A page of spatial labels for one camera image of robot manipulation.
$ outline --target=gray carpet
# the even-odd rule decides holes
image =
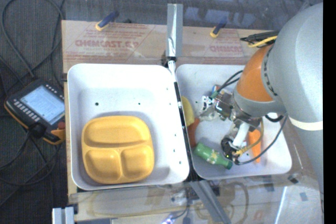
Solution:
[[[1,10],[11,0],[0,0]],[[50,0],[58,7],[63,0]],[[300,10],[323,0],[65,0],[62,13],[68,20],[99,21],[113,10],[120,16],[117,22],[129,19],[140,24],[166,24],[168,3],[184,6],[184,26],[214,26],[224,15],[228,17],[228,28],[280,30],[284,23]],[[58,47],[52,57],[39,63],[57,46],[61,39],[57,25],[58,12],[46,0],[14,0],[5,9],[5,30],[15,48],[30,68],[37,66],[35,78],[61,84],[62,55]],[[27,68],[14,53],[4,33],[0,34],[0,102],[6,94],[12,94],[33,81]],[[22,78],[22,83],[6,67],[10,66]],[[21,126],[0,107],[0,166],[7,163],[16,153],[25,137]],[[34,138],[46,159],[54,153],[54,147]],[[67,205],[65,147],[62,145],[55,159],[50,176],[38,184],[14,186],[0,182],[1,223],[50,223],[51,210]],[[32,141],[28,141],[22,156],[9,168],[0,171],[6,180],[24,183],[44,161]],[[45,174],[42,171],[36,179]]]

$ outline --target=screen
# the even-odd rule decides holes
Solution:
[[[22,97],[21,101],[50,124],[54,124],[65,113],[64,102],[44,86]]]

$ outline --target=green bottle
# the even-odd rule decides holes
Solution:
[[[196,145],[194,153],[202,159],[206,160],[208,163],[220,164],[223,165],[226,169],[231,169],[232,167],[232,161],[222,157],[218,151],[204,145],[201,142],[198,142]]]

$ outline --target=yellow cable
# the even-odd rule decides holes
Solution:
[[[235,155],[242,156],[245,152],[247,152],[249,149],[253,148],[255,145],[257,145],[261,141],[261,139],[264,135],[264,121],[263,121],[263,119],[261,119],[260,125],[261,125],[261,127],[260,127],[260,137],[259,137],[259,139],[256,142],[254,142],[253,144],[245,146],[245,147],[241,148],[240,150],[236,151]]]
[[[262,40],[260,42],[254,43],[252,45],[247,44],[247,46],[250,47],[250,48],[258,47],[258,46],[263,45],[263,44],[265,44],[269,41],[275,40],[277,37],[278,36],[268,37],[268,38],[265,38],[264,40]]]

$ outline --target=yellow tray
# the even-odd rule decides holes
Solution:
[[[82,131],[84,167],[102,184],[130,183],[148,177],[154,168],[151,133],[135,116],[90,120]]]

